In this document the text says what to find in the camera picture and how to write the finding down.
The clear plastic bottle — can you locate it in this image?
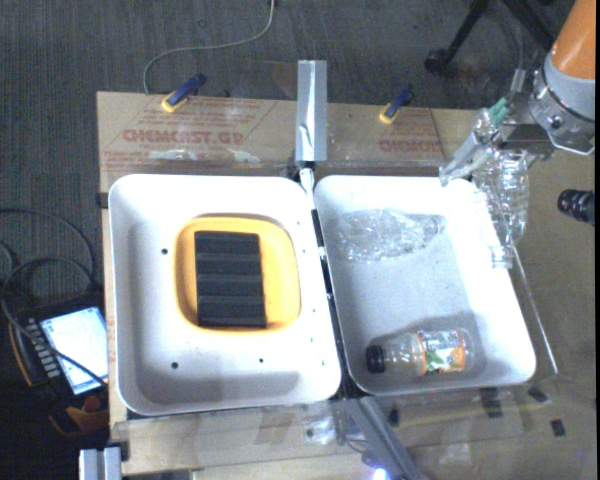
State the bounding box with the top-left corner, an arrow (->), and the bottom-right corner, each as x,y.
336,208 -> 448,265
471,107 -> 531,272

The yellow plate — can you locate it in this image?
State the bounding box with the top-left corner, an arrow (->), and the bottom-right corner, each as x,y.
173,213 -> 303,335

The clear bottle with orange label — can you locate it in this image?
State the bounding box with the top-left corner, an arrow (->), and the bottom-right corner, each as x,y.
364,327 -> 476,377

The black ridged rectangular block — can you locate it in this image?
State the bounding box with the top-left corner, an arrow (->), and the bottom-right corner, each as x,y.
193,230 -> 269,330

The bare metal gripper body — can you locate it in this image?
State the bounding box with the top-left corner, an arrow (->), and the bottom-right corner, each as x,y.
499,82 -> 596,162

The white plastic tray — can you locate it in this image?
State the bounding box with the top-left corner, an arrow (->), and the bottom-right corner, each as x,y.
312,174 -> 538,398
107,172 -> 343,417

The black office chair base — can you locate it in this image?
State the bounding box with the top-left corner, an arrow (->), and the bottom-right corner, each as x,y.
365,0 -> 581,77

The brown cardboard board, red print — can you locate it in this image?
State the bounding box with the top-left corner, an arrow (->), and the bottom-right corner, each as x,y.
95,90 -> 597,477

